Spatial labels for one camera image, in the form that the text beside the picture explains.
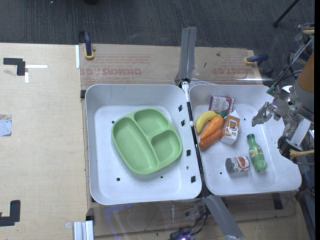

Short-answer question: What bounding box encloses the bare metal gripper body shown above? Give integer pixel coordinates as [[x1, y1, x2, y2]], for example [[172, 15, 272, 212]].
[[267, 85, 302, 122]]

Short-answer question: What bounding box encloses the white and orange carton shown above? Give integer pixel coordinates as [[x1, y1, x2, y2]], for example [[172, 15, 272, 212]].
[[219, 109, 241, 146]]

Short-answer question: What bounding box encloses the green plastic bottle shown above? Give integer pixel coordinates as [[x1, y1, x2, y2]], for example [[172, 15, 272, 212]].
[[246, 133, 269, 173]]

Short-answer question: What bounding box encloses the pink and white packet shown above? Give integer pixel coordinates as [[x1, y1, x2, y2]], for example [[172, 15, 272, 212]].
[[208, 95, 235, 114]]

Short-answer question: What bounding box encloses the orange carrot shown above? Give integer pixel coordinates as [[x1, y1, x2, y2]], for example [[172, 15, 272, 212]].
[[199, 110, 229, 142]]

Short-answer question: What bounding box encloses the white and orange can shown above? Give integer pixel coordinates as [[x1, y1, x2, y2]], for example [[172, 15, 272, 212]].
[[224, 155, 251, 174]]

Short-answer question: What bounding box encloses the orange sausage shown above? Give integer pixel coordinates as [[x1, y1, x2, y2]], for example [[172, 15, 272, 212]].
[[198, 128, 225, 150]]

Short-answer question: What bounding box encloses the yellow banana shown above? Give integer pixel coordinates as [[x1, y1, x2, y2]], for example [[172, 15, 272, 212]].
[[194, 110, 221, 135]]

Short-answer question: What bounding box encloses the white plastic tray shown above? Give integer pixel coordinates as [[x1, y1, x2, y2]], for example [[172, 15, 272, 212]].
[[188, 83, 303, 197], [84, 83, 203, 206]]

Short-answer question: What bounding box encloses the green divided plate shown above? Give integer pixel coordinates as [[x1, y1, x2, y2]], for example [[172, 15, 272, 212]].
[[110, 108, 184, 176]]

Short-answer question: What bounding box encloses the brown cardboard board red print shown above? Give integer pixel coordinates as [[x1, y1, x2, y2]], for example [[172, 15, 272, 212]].
[[79, 42, 299, 237]]

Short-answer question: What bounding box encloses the black cylinder on white bracket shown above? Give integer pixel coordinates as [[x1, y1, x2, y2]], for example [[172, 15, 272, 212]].
[[277, 118, 312, 160]]

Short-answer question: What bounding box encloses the black block with thin wires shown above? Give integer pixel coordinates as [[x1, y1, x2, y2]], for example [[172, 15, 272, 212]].
[[169, 225, 196, 240]]

